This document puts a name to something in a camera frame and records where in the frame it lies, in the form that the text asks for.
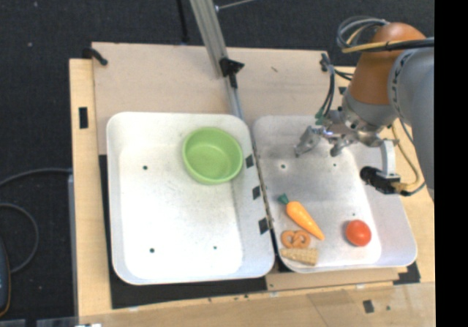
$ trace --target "black connector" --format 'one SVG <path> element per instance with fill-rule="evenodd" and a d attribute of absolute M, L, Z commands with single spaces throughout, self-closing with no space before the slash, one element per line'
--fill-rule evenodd
<path fill-rule="evenodd" d="M 391 195 L 393 193 L 398 193 L 394 187 L 392 187 L 392 183 L 400 182 L 400 178 L 398 176 L 394 178 L 385 178 L 379 175 L 380 170 L 366 166 L 364 167 L 361 172 L 360 176 L 367 184 L 372 185 L 375 189 L 385 195 Z"/>

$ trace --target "wooden table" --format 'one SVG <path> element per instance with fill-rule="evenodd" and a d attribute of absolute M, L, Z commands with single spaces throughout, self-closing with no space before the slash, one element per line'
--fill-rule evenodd
<path fill-rule="evenodd" d="M 282 321 L 291 324 L 294 315 L 298 325 L 302 326 L 301 323 L 306 321 L 323 320 L 327 307 L 343 306 L 343 297 L 348 301 L 348 309 L 342 310 L 345 317 L 346 312 L 356 313 L 356 300 L 369 296 L 377 300 L 384 292 L 387 292 L 386 297 L 393 299 L 393 302 L 398 300 L 399 304 L 405 304 L 406 296 L 403 293 L 414 293 L 415 297 L 424 298 L 429 308 L 421 305 L 420 310 L 413 305 L 409 317 L 425 315 L 432 319 L 435 313 L 434 204 L 425 190 L 403 199 L 418 245 L 417 264 L 421 275 L 421 283 L 403 286 L 403 293 L 399 286 L 393 286 L 392 281 L 398 279 L 406 268 L 337 271 L 306 276 L 273 270 L 267 275 L 266 292 L 113 309 L 98 163 L 99 154 L 105 151 L 103 128 L 107 119 L 128 107 L 135 110 L 135 102 L 139 102 L 136 109 L 143 111 L 229 113 L 230 108 L 224 96 L 224 82 L 212 76 L 205 48 L 105 42 L 94 43 L 93 47 L 109 60 L 106 67 L 89 59 L 69 61 L 76 296 L 82 323 L 85 323 L 84 316 L 107 315 L 101 316 L 100 320 L 110 318 L 112 326 L 136 325 L 136 322 L 139 326 L 153 326 L 155 320 L 158 320 L 158 326 L 179 326 L 183 324 L 183 315 L 187 318 L 185 321 L 193 320 L 195 325 L 204 326 L 243 325 L 242 320 L 246 317 L 255 321 L 256 325 L 272 326 L 278 323 L 278 326 L 283 326 Z M 239 72 L 238 79 L 248 125 L 265 114 L 314 115 L 317 105 L 321 105 L 328 89 L 327 75 L 319 68 L 321 52 L 240 48 L 230 48 L 228 51 L 230 58 L 246 64 Z M 341 84 L 346 85 L 346 81 L 343 80 Z M 137 91 L 140 96 L 132 97 Z M 408 144 L 401 128 L 398 133 L 409 155 L 415 159 L 414 149 Z M 384 136 L 393 135 L 386 132 Z M 403 180 L 413 178 L 411 169 L 398 152 L 397 165 Z M 318 295 L 325 291 L 327 296 L 323 296 L 323 300 L 327 302 L 323 303 Z"/>

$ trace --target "pretzel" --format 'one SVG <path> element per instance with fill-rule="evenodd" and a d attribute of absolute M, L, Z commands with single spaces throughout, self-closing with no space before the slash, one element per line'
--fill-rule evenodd
<path fill-rule="evenodd" d="M 305 230 L 286 230 L 281 234 L 281 242 L 286 248 L 307 248 L 310 236 Z"/>

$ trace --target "black clip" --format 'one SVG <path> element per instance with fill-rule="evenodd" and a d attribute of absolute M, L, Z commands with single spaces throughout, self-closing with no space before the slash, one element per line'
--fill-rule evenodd
<path fill-rule="evenodd" d="M 245 66 L 244 63 L 239 61 L 232 61 L 228 58 L 223 58 L 219 61 L 219 66 L 221 67 L 222 75 L 224 77 L 229 76 L 229 82 L 234 89 L 238 88 L 237 79 L 235 74 L 239 72 L 242 67 Z"/>
<path fill-rule="evenodd" d="M 101 54 L 96 49 L 93 48 L 84 48 L 81 56 L 84 59 L 96 58 L 102 66 L 107 65 L 107 59 L 104 59 Z"/>

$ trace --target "green bowl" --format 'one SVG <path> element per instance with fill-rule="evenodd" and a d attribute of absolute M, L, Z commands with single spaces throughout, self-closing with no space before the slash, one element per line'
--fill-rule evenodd
<path fill-rule="evenodd" d="M 187 172 L 202 184 L 221 184 L 237 176 L 244 157 L 237 140 L 214 127 L 203 127 L 184 140 L 182 156 Z"/>

